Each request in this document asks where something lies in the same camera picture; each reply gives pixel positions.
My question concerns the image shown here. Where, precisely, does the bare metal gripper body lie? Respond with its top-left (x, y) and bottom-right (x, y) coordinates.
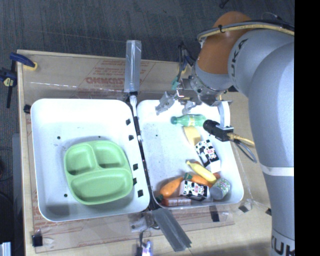
top-left (174, 78), bottom-right (223, 106)

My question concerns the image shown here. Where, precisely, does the green clear plastic bottle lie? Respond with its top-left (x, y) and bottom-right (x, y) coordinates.
top-left (170, 113), bottom-right (207, 127)

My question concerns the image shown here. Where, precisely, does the yellow cheese wedge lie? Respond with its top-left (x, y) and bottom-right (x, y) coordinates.
top-left (182, 125), bottom-right (202, 147)

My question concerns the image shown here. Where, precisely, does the white plastic tray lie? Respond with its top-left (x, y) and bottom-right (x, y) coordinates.
top-left (29, 97), bottom-right (151, 223)
top-left (136, 99), bottom-right (245, 211)

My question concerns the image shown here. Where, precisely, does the white cow print carton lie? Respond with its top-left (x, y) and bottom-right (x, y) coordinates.
top-left (178, 179), bottom-right (214, 202)
top-left (194, 139), bottom-right (222, 174)

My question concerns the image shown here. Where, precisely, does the yellow banana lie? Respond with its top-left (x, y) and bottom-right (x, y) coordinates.
top-left (185, 160), bottom-right (218, 185)

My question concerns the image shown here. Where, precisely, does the orange carrot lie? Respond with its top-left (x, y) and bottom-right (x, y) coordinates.
top-left (155, 176), bottom-right (186, 203)
top-left (184, 172), bottom-right (214, 189)

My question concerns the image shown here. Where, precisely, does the green patterned can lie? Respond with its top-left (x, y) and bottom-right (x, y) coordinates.
top-left (209, 177), bottom-right (232, 201)

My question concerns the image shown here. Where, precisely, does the brown cardboard board red print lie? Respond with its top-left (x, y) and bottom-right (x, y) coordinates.
top-left (21, 56), bottom-right (237, 254)

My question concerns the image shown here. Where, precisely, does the red brown sausage pack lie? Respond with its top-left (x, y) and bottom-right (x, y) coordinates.
top-left (161, 196), bottom-right (193, 208)

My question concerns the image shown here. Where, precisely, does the green divided plate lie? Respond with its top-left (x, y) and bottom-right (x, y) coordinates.
top-left (63, 139), bottom-right (134, 206)

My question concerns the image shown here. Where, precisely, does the black cylinder on white bracket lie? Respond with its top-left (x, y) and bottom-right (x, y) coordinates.
top-left (202, 99), bottom-right (235, 143)

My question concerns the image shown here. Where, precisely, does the black block with thin wires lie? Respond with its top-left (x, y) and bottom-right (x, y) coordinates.
top-left (135, 240), bottom-right (153, 256)

